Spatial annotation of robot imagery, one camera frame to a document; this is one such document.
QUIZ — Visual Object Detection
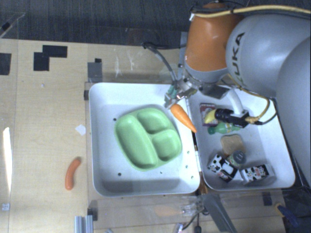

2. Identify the white plastic tray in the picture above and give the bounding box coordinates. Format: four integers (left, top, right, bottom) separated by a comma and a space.
188, 86, 296, 192
88, 82, 201, 198

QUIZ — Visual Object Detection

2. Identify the yellow banana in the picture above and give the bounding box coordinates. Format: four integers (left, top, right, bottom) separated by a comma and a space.
204, 109, 218, 124

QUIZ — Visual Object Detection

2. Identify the green divided plate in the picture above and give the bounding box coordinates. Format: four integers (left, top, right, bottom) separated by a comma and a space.
114, 107, 183, 172

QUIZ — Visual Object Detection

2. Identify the orange sausage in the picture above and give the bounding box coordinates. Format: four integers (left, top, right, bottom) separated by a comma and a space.
64, 157, 82, 191

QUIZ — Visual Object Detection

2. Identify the brown bread slice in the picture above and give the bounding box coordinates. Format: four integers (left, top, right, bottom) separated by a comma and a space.
220, 134, 244, 156

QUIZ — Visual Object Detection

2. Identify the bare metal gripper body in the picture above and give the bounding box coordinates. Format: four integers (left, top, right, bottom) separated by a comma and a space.
173, 77, 199, 100

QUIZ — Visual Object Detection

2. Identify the orange carrot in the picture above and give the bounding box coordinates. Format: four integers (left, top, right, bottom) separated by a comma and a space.
170, 103, 198, 134

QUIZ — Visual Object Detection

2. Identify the green bottle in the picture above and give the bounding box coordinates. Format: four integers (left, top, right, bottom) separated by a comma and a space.
207, 122, 242, 135

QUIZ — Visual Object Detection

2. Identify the green can with grey lid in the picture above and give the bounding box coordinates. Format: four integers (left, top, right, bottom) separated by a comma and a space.
226, 150, 247, 168

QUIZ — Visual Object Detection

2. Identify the dark red packet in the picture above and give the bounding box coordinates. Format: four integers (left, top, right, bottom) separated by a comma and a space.
199, 102, 220, 127

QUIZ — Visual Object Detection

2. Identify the black cylinder on white bracket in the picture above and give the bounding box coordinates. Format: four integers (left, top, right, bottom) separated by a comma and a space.
214, 87, 251, 129

